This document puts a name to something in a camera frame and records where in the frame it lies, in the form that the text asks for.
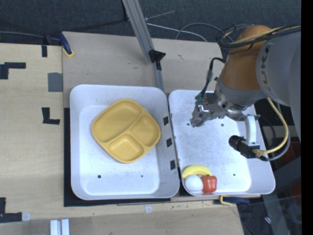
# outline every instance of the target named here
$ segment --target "red toy object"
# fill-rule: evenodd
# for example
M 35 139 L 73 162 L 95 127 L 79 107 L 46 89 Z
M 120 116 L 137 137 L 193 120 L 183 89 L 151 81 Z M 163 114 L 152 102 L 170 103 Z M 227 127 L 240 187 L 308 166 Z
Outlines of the red toy object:
M 203 192 L 212 193 L 216 191 L 217 178 L 215 176 L 203 176 L 201 177 L 203 182 Z

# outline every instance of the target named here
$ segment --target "wooden table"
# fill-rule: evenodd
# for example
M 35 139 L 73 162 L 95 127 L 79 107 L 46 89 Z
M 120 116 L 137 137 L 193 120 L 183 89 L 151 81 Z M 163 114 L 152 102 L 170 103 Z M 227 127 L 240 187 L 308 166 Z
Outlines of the wooden table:
M 81 34 L 65 33 L 65 36 L 79 39 Z M 43 57 L 41 46 L 0 44 L 1 65 L 26 63 L 25 69 L 9 69 L 8 79 L 0 79 L 0 197 L 6 197 L 6 213 L 27 212 L 33 221 L 70 218 L 71 229 L 77 230 L 74 234 L 83 234 L 83 228 L 78 228 L 83 220 L 86 222 L 83 227 L 93 227 L 94 233 L 89 234 L 100 234 L 103 218 L 110 232 L 115 231 L 111 234 L 124 234 L 127 227 L 134 230 L 128 234 L 190 234 L 191 227 L 200 234 L 208 230 L 210 234 L 243 234 L 236 206 L 214 205 L 209 198 L 178 194 L 170 202 L 149 203 L 151 213 L 145 213 L 147 204 L 64 207 L 63 114 L 64 107 L 69 106 L 71 88 L 81 83 L 133 85 L 136 80 L 130 77 L 136 78 L 148 66 L 134 37 L 84 36 L 105 41 L 107 50 L 111 50 L 105 55 L 107 64 L 115 66 L 115 71 L 128 68 L 127 79 L 117 76 L 102 79 L 94 72 L 93 77 L 98 79 L 95 81 L 88 69 L 77 67 L 73 72 L 67 65 L 70 60 L 64 60 L 59 46 L 47 46 L 47 57 Z M 200 90 L 210 59 L 221 55 L 216 43 L 153 41 L 157 50 L 167 53 L 161 61 L 167 94 L 176 89 Z M 219 75 L 220 68 L 222 65 L 216 63 L 218 72 L 214 76 Z M 63 74 L 63 92 L 49 91 L 48 76 L 52 73 Z M 144 76 L 138 81 L 142 83 L 139 85 L 148 86 Z M 208 89 L 214 87 L 212 82 Z M 59 124 L 44 124 L 42 108 L 49 108 L 50 119 L 59 119 Z M 12 227 L 19 234 L 19 229 L 26 226 L 24 222 L 1 224 L 0 234 L 2 229 L 7 231 Z

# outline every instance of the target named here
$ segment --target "black mat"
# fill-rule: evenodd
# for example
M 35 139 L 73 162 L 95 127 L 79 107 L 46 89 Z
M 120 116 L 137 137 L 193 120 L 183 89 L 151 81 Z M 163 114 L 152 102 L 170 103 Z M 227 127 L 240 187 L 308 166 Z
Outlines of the black mat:
M 168 202 L 170 200 L 170 198 L 112 200 L 83 200 L 78 198 L 74 194 L 70 183 L 70 110 L 69 108 L 64 108 L 64 207 Z

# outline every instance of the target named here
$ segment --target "white tray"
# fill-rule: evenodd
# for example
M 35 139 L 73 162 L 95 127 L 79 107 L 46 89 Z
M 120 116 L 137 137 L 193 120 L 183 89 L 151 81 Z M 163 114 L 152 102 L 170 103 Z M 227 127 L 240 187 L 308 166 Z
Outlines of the white tray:
M 94 118 L 119 99 L 143 106 L 158 122 L 161 138 L 138 161 L 112 158 L 91 133 Z M 81 199 L 170 198 L 179 189 L 179 175 L 167 97 L 154 87 L 79 85 L 70 93 L 71 186 Z
M 206 121 L 193 128 L 190 118 L 199 91 L 176 90 L 169 95 L 172 128 L 181 172 L 189 165 L 205 165 L 217 177 L 217 190 L 213 195 L 269 194 L 275 188 L 275 179 L 269 162 L 246 159 L 228 144 L 232 135 L 245 136 L 244 122 L 228 117 Z M 245 115 L 255 114 L 254 107 Z M 257 124 L 257 142 L 264 149 L 264 142 Z M 202 192 L 189 192 L 203 196 Z

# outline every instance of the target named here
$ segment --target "black connector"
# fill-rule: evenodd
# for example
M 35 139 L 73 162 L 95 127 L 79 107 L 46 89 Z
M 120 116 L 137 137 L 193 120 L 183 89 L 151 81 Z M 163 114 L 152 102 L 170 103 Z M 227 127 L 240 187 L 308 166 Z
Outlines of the black connector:
M 231 136 L 228 143 L 236 151 L 239 151 L 241 155 L 247 159 L 256 158 L 256 154 L 252 151 L 253 149 L 259 149 L 259 145 L 250 145 L 246 142 L 243 137 L 238 137 L 236 135 Z

